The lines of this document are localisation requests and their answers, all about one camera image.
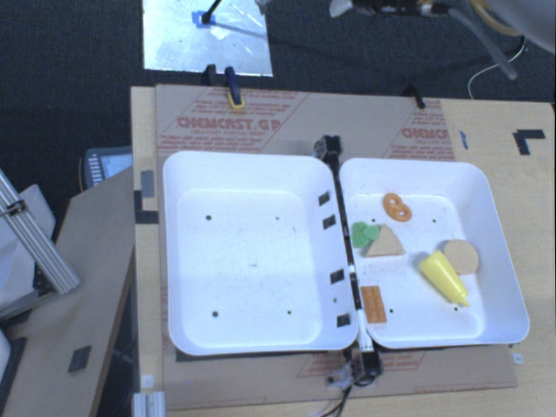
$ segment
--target beige round disc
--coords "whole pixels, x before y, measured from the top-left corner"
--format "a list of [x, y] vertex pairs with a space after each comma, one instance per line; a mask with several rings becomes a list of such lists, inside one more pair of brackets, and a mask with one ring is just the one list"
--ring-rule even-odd
[[444, 247], [444, 255], [454, 270], [462, 275], [472, 274], [479, 268], [479, 255], [469, 242], [451, 240]]

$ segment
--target metal sheet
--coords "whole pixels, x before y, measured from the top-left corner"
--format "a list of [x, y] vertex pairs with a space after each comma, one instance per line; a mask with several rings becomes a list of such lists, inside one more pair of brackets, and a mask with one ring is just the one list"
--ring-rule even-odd
[[272, 76], [267, 25], [255, 0], [222, 0], [210, 25], [201, 14], [215, 0], [143, 0], [144, 67]]

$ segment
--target beige triangle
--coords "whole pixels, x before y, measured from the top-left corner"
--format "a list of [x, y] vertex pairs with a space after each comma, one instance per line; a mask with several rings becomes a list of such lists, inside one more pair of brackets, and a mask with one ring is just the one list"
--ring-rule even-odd
[[386, 224], [382, 224], [379, 237], [371, 244], [365, 256], [368, 258], [370, 256], [404, 255], [405, 253], [406, 251], [392, 229]]

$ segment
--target yellow bottle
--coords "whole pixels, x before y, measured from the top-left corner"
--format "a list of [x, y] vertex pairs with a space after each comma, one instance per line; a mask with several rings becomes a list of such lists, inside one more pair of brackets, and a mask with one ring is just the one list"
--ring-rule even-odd
[[451, 302], [469, 306], [467, 289], [461, 282], [450, 261], [442, 252], [437, 250], [425, 258], [419, 267], [423, 274], [444, 294]]

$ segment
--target toy pretzel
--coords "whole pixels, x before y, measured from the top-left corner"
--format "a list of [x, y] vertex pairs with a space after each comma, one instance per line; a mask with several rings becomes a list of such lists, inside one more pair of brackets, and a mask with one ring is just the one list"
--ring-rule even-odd
[[393, 220], [407, 222], [411, 219], [411, 209], [395, 193], [388, 193], [382, 199], [382, 205]]

